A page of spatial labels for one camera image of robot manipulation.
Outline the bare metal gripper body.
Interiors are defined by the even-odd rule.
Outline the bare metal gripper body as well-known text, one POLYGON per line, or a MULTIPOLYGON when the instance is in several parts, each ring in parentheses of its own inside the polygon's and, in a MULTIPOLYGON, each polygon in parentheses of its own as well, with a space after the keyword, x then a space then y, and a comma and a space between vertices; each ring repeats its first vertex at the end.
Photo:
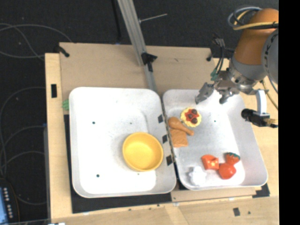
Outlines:
POLYGON ((219 92, 239 92, 253 95, 254 86, 258 83, 257 80, 251 80, 240 74, 236 70, 223 70, 219 72, 214 82, 214 88, 219 92))

